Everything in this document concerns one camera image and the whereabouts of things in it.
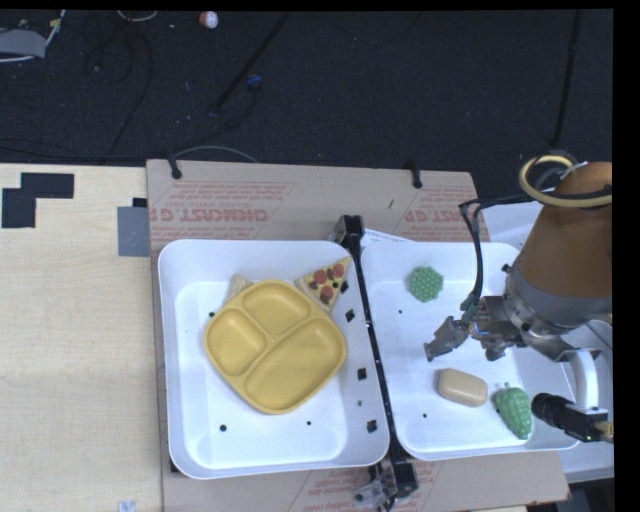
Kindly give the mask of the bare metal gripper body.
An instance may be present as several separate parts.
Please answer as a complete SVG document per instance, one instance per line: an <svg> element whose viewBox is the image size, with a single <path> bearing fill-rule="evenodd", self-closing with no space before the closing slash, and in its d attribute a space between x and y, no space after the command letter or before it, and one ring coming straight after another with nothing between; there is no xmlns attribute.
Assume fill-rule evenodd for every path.
<svg viewBox="0 0 640 512"><path fill-rule="evenodd" d="M571 359L571 345L562 338L569 331L508 296L482 297L468 327L483 350L485 343L504 343L508 349L531 348L551 361Z"/></svg>

